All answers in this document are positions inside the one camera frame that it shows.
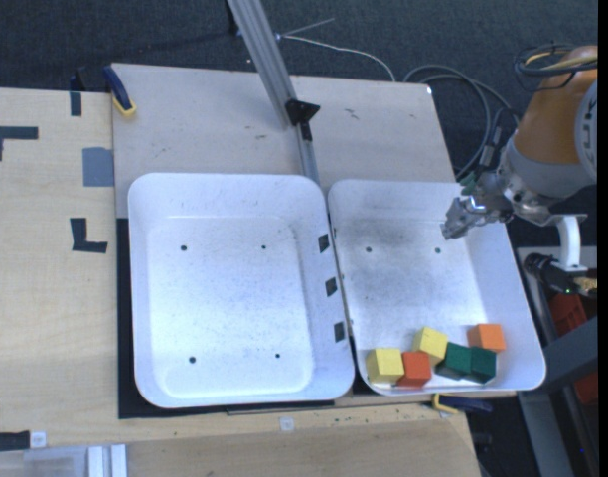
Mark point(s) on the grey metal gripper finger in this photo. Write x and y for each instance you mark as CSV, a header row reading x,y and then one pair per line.
x,y
450,219
470,222

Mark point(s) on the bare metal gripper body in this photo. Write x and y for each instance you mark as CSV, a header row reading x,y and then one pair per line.
x,y
498,199

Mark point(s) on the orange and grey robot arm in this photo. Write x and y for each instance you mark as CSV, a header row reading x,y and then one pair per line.
x,y
552,117

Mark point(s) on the white plastic tray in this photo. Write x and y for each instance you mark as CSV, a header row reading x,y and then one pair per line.
x,y
234,306
413,286

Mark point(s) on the orange cube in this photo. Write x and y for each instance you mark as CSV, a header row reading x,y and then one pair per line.
x,y
487,337

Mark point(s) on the yellow cube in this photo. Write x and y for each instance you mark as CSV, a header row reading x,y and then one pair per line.
x,y
431,342
384,365

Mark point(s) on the green cube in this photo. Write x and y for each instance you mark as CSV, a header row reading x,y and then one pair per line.
x,y
457,358
484,363

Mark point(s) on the red-orange cube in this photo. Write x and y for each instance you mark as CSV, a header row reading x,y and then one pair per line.
x,y
416,366

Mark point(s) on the black cylinder on white bracket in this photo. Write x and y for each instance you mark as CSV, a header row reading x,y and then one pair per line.
x,y
568,239

